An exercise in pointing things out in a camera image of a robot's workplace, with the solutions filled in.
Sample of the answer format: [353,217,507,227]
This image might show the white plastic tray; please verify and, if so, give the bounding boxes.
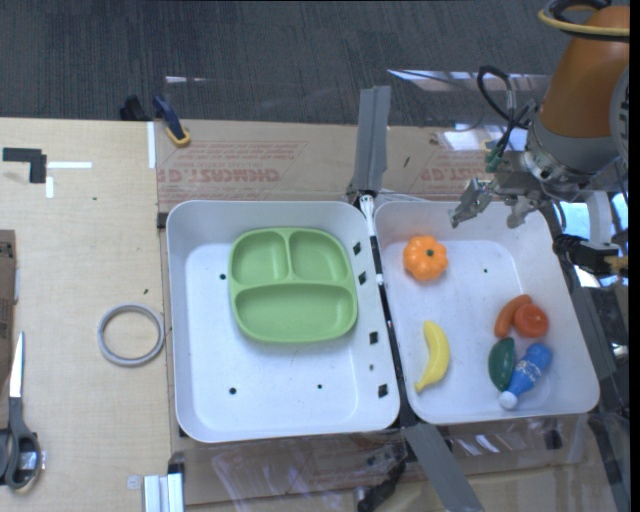
[373,199,601,427]
[165,199,402,445]

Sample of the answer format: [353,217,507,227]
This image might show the green divided plate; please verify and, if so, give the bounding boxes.
[227,226,359,345]

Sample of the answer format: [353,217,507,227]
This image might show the yellow banana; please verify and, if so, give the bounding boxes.
[413,319,452,395]

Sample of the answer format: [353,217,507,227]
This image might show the white tape roll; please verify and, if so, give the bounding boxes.
[96,302,166,368]

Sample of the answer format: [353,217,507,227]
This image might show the blue bottle with white cap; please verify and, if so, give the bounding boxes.
[498,342,554,411]

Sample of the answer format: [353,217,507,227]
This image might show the orange toy pumpkin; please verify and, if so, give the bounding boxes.
[402,234,449,283]

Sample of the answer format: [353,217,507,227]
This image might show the orange carrot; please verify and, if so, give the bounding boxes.
[493,293,533,340]

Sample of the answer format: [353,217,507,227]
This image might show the dark green toy vegetable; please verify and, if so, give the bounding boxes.
[487,337,517,393]

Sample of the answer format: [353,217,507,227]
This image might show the brown cardboard board red print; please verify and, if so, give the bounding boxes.
[154,118,601,506]

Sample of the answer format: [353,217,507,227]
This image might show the orange round toy fruit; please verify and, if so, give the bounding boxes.
[512,302,551,339]

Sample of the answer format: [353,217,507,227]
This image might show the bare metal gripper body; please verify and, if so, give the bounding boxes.
[491,144,597,201]

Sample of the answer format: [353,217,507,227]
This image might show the grey handled scissors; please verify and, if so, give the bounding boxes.
[0,330,44,491]

